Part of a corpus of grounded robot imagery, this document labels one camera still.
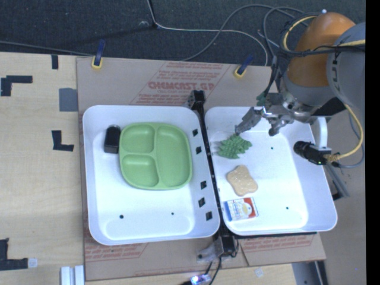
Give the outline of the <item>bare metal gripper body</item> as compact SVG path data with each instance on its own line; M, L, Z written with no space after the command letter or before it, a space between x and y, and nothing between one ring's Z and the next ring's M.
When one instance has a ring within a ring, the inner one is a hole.
M268 93L261 110L261 116L271 124L281 121L311 123L318 108L302 103L290 93Z

